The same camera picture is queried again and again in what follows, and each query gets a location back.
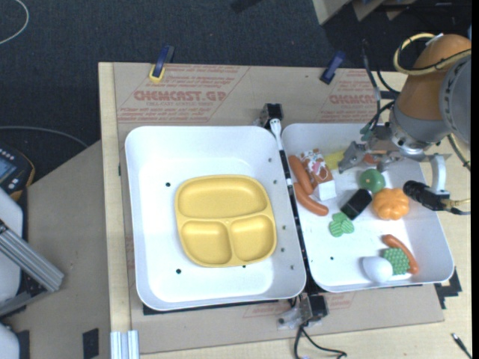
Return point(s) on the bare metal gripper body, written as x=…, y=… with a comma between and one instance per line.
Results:
x=406, y=146

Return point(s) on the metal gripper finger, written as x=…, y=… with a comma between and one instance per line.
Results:
x=392, y=160
x=353, y=156

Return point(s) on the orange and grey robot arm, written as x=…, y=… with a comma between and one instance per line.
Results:
x=419, y=92

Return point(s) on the yellow toy food piece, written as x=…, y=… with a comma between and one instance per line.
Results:
x=334, y=160

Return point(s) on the green round toy vegetable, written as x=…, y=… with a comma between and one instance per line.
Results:
x=371, y=180

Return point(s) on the white and orange carton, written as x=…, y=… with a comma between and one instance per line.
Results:
x=322, y=180

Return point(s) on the orange toy pumpkin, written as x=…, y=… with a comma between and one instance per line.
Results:
x=390, y=204

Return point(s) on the black small can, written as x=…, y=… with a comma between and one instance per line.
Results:
x=356, y=203

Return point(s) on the orange toy sausage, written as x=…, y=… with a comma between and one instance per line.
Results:
x=301, y=174
x=398, y=243
x=310, y=203

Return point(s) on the thin black and white rod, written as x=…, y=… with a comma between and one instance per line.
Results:
x=289, y=180

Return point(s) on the green striped toy leaves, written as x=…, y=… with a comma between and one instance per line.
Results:
x=341, y=226

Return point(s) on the white plastic tray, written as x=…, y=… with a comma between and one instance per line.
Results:
x=359, y=241
x=157, y=200

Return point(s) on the green toy grapes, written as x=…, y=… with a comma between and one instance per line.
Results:
x=396, y=261

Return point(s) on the white toy egg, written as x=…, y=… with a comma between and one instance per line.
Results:
x=378, y=269

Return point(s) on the yellow divided plate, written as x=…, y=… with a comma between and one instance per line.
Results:
x=224, y=219

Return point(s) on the brown cardboard board, red print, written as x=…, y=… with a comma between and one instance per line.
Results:
x=209, y=99

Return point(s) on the black cylinder on white bracket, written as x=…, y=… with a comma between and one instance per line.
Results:
x=423, y=193

